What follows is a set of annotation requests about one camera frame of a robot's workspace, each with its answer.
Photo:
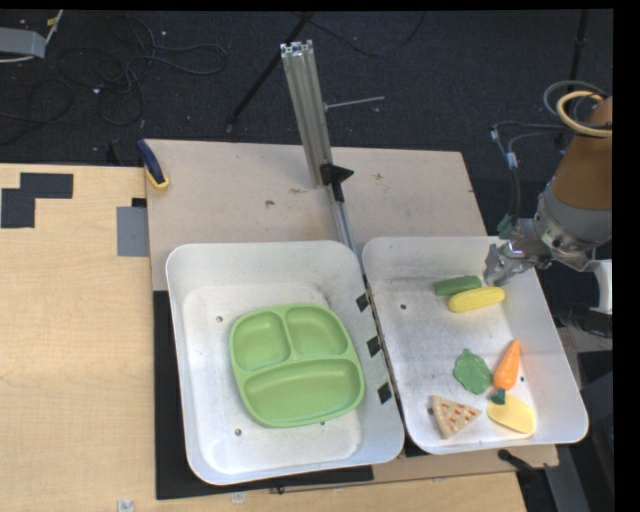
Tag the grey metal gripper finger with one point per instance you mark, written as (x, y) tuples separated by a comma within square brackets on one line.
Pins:
[(492, 262), (511, 267)]

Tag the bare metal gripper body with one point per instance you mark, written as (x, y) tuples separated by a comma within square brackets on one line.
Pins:
[(545, 244)]

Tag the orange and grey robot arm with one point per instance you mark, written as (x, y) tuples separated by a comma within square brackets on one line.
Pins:
[(585, 170)]

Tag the yellow corn cob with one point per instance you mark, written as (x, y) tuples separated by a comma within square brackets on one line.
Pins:
[(476, 299)]

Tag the green pea pod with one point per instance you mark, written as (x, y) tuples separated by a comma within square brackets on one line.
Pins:
[(456, 285)]

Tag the white plastic tray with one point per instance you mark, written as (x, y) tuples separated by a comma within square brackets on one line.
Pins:
[(430, 330), (210, 360)]

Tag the orange carrot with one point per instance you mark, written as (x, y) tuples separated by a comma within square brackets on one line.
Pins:
[(508, 370)]

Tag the green lettuce leaf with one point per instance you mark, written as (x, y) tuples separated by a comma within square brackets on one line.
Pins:
[(472, 372)]

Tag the yellow chip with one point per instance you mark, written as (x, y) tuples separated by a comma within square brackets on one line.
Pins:
[(514, 415)]

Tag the pizza slice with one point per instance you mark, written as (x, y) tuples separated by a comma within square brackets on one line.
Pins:
[(452, 416)]

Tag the green divided plate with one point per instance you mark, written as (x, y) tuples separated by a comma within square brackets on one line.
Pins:
[(300, 385)]

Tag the pale wood board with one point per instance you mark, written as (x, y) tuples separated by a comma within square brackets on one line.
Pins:
[(240, 200)]

